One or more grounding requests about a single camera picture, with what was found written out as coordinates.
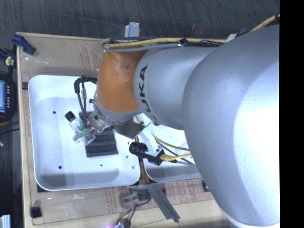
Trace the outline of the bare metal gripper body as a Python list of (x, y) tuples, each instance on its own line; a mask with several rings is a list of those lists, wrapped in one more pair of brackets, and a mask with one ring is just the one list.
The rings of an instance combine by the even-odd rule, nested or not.
[(87, 128), (91, 135), (98, 135), (106, 128), (111, 126), (111, 123), (102, 115), (92, 112), (87, 118)]

